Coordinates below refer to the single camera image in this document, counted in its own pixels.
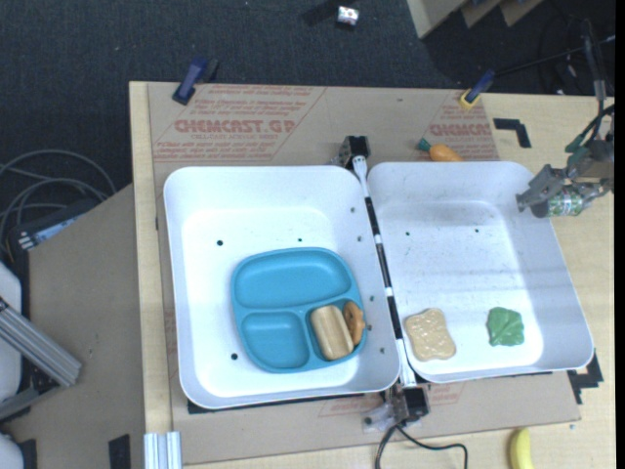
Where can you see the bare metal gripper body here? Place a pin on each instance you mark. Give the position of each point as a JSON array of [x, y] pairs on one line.
[[598, 161]]

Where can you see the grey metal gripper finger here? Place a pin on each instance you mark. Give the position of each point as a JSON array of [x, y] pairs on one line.
[[542, 183], [596, 191]]

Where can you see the green can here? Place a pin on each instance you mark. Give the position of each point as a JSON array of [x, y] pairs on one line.
[[564, 204]]

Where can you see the orange toy carrot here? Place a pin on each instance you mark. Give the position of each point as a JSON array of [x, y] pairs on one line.
[[443, 153]]

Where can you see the white plastic tray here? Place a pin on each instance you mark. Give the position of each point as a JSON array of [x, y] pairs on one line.
[[454, 262], [273, 198]]

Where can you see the green toy lettuce leaf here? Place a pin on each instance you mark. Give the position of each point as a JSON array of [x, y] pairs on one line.
[[505, 327]]

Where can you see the thin black and white rod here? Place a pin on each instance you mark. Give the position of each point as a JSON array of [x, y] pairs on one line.
[[380, 252]]

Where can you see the beige toy biscuit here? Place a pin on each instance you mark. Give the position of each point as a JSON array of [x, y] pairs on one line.
[[429, 335]]

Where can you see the brown toy pretzel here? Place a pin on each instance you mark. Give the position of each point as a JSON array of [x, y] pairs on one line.
[[355, 316]]

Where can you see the tan toy bread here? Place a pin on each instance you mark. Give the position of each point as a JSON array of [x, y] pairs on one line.
[[332, 332]]

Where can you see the brown cardboard board red print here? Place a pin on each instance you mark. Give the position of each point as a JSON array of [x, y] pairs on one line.
[[293, 115]]

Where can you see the yellow banana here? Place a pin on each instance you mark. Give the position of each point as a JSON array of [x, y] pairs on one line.
[[520, 450]]

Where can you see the blue divided plate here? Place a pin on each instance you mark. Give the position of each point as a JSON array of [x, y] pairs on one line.
[[288, 276]]

